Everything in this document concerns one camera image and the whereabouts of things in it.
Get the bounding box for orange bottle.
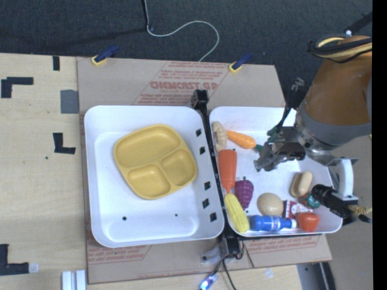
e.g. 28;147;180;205
218;149;238;195

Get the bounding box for brown cardboard board red print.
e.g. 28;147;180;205
76;56;333;285

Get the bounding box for black cylinder on white bracket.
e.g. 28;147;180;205
311;157;360;219

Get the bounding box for yellow corn cob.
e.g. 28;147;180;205
224;193;251;234

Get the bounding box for red strawberry green leaves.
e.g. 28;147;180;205
302;192;322;210

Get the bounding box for red and white packet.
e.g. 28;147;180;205
282;199;314;221

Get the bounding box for white plastic tray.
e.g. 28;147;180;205
209;106;344;238
83;105;226;249

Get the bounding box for yellow divided plate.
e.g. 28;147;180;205
112;123;198;201

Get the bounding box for orange carrot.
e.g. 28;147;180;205
226;129;264;151

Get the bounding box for blue bottle white cap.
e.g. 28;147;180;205
249;214;299;233

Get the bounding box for purple grapes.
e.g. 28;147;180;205
234;176;255;210

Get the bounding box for beige potato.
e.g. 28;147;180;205
256;192;285;218

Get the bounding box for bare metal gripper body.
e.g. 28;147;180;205
270;126;340;167

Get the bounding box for tan hot dog bun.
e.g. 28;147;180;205
289;170;314;198

